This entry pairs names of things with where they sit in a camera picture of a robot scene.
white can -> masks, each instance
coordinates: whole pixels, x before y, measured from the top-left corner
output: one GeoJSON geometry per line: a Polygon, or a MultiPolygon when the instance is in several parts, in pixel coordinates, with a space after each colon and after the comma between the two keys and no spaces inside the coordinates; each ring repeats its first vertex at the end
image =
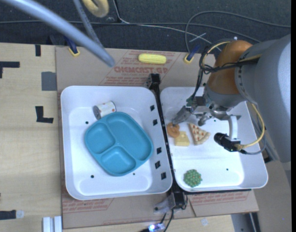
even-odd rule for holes
{"type": "Polygon", "coordinates": [[[102,117],[108,114],[111,114],[115,111],[116,111],[116,106],[112,101],[98,104],[93,107],[93,113],[97,119],[101,119],[102,117]]]}

black fabric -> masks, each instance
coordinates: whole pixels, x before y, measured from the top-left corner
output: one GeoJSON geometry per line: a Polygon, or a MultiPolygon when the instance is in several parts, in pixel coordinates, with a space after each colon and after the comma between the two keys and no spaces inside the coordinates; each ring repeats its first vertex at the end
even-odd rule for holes
{"type": "MultiPolygon", "coordinates": [[[[80,21],[72,0],[36,0],[66,20],[80,21]]],[[[104,18],[96,18],[87,11],[91,22],[119,22],[112,0],[108,0],[110,12],[104,18]]],[[[123,20],[130,23],[187,23],[196,13],[204,11],[225,11],[252,17],[275,24],[291,25],[291,0],[117,0],[118,10],[123,20]]],[[[16,8],[0,2],[0,21],[33,20],[16,8]]],[[[225,28],[247,35],[258,41],[281,38],[289,33],[288,28],[279,28],[249,21],[228,14],[203,14],[192,22],[225,28]]],[[[75,24],[85,31],[82,24],[75,24]]],[[[185,26],[164,25],[184,31],[185,26]]],[[[104,45],[108,48],[147,49],[165,51],[186,51],[184,34],[172,29],[156,27],[129,26],[97,26],[94,29],[104,45]]],[[[189,31],[210,42],[224,38],[256,41],[209,27],[190,26],[189,31]]],[[[44,23],[0,24],[0,42],[46,44],[50,35],[59,34],[44,23]]],[[[197,44],[203,47],[207,43],[195,40],[189,43],[190,48],[197,44]]]]}

black hole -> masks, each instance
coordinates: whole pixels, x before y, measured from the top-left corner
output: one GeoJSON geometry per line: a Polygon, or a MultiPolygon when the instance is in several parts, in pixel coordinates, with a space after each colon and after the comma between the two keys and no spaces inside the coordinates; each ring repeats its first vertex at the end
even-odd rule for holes
{"type": "Polygon", "coordinates": [[[166,178],[166,172],[164,172],[164,173],[161,174],[161,180],[163,180],[165,178],[166,178]]]}
{"type": "Polygon", "coordinates": [[[160,161],[157,161],[155,164],[156,169],[159,168],[161,166],[160,161]]]}

wooden table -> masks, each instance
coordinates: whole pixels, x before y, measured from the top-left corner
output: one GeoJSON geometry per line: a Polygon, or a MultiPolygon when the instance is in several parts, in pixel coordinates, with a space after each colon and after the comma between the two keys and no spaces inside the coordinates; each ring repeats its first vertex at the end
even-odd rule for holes
{"type": "MultiPolygon", "coordinates": [[[[0,61],[19,61],[0,78],[0,210],[23,210],[24,217],[0,220],[0,232],[42,231],[42,218],[61,216],[58,103],[56,91],[42,91],[41,73],[56,72],[55,47],[0,43],[0,61]],[[36,122],[36,106],[53,123],[36,122]]],[[[234,232],[230,215],[174,219],[171,232],[234,232]]],[[[149,223],[69,229],[68,232],[137,232],[149,223]]]]}

brown toy donut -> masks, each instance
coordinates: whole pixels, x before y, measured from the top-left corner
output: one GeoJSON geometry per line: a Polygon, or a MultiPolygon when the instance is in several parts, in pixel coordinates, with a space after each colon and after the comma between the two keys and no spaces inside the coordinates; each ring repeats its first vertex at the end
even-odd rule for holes
{"type": "Polygon", "coordinates": [[[174,125],[173,123],[169,123],[166,127],[168,135],[171,137],[178,137],[180,132],[179,132],[179,125],[174,125]]]}

